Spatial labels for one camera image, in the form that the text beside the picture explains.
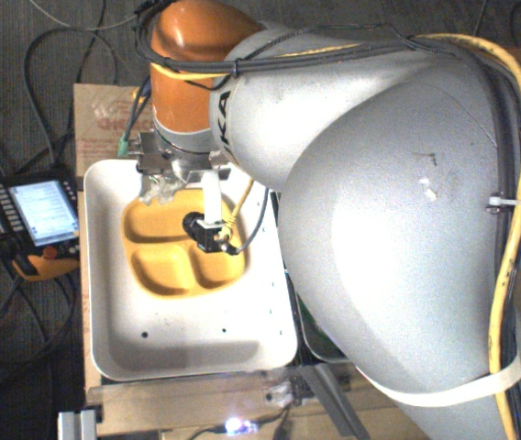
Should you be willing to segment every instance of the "button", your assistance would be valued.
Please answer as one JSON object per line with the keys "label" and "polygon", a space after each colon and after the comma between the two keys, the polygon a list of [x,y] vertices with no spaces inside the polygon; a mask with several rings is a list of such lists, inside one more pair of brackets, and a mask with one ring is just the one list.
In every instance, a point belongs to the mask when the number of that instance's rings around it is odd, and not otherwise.
{"label": "button", "polygon": [[53,246],[47,246],[42,250],[42,257],[44,259],[55,259],[57,257],[57,248]]}

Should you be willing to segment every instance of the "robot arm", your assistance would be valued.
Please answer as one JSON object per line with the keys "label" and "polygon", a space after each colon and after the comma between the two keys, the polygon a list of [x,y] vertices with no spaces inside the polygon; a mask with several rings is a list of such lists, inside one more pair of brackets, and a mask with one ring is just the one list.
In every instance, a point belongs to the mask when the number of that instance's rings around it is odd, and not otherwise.
{"label": "robot arm", "polygon": [[[182,31],[200,24],[215,38]],[[159,156],[186,184],[185,172],[212,170],[208,155],[219,150],[282,194],[280,244],[295,289],[359,370],[393,397],[450,391],[519,361],[504,353],[495,365],[487,348],[495,276],[508,281],[521,253],[521,202],[513,215],[500,202],[517,184],[521,200],[514,61],[504,57],[504,68],[432,38],[332,39],[200,0],[168,5],[156,28],[152,47],[168,59],[143,55],[159,64]],[[187,41],[179,52],[178,40]],[[210,49],[219,41],[221,53]],[[202,51],[187,50],[191,42]],[[177,105],[209,106],[209,117],[178,127]],[[499,204],[488,207],[492,197]],[[504,308],[520,341],[521,318]],[[508,388],[433,407],[395,399],[430,438],[515,438]]]}

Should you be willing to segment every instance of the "white tray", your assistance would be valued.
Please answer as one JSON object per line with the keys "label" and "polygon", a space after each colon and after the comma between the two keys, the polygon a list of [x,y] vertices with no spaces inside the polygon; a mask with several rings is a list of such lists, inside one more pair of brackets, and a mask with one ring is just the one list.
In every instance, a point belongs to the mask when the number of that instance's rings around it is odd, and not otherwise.
{"label": "white tray", "polygon": [[[222,193],[238,201],[249,177],[237,168]],[[138,197],[136,161],[107,159],[85,174],[92,356],[111,380],[275,369],[297,349],[274,213],[246,252],[242,277],[224,289],[184,299],[149,296],[135,282],[120,235],[126,205]],[[255,183],[239,216],[246,239],[261,209]]]}

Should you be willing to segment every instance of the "display screen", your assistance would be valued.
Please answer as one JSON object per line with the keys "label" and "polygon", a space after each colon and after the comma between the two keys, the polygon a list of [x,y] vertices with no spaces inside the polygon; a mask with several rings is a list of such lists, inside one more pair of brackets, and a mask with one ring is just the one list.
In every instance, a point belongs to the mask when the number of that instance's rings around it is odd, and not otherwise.
{"label": "display screen", "polygon": [[79,236],[79,221],[58,181],[8,188],[37,247]]}

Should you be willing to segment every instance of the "sink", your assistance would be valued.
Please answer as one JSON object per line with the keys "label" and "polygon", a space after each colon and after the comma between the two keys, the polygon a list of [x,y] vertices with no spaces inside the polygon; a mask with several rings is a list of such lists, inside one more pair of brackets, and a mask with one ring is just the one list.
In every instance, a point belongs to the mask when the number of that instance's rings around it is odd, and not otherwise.
{"label": "sink", "polygon": [[[248,181],[232,167],[221,182],[226,210]],[[271,204],[250,246],[229,260],[223,253],[205,255],[181,222],[159,219],[192,212],[200,189],[150,207],[137,201],[139,189],[130,159],[99,161],[84,178],[91,352],[98,370],[131,381],[287,365],[297,337]],[[254,228],[263,193],[255,183],[238,216],[238,239]]]}

